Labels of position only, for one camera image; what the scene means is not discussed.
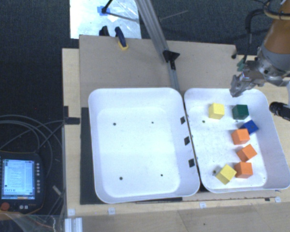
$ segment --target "display screen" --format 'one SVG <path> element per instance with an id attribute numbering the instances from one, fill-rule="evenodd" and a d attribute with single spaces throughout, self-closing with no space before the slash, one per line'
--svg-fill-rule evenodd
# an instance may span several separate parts
<path id="1" fill-rule="evenodd" d="M 34 161 L 4 159 L 2 199 L 34 199 Z"/>

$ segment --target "green cube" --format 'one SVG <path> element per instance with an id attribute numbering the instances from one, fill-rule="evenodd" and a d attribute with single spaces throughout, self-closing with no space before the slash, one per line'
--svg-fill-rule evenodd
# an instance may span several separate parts
<path id="1" fill-rule="evenodd" d="M 232 108 L 233 119 L 245 119 L 248 117 L 248 107 L 247 105 L 236 105 Z"/>

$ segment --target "yellow cube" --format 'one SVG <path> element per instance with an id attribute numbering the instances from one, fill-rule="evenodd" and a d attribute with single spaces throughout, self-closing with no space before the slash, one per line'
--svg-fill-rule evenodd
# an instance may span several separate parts
<path id="1" fill-rule="evenodd" d="M 224 105 L 213 103 L 208 109 L 208 116 L 214 119 L 221 119 L 224 116 Z"/>
<path id="2" fill-rule="evenodd" d="M 216 175 L 216 178 L 226 185 L 235 175 L 236 171 L 226 164 Z"/>

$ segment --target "emergency stop button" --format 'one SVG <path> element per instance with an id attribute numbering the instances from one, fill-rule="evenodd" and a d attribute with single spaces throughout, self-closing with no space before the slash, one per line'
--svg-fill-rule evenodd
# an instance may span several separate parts
<path id="1" fill-rule="evenodd" d="M 1 204 L 0 210 L 1 211 L 8 211 L 8 209 L 10 209 L 10 204 L 8 202 L 3 202 Z"/>

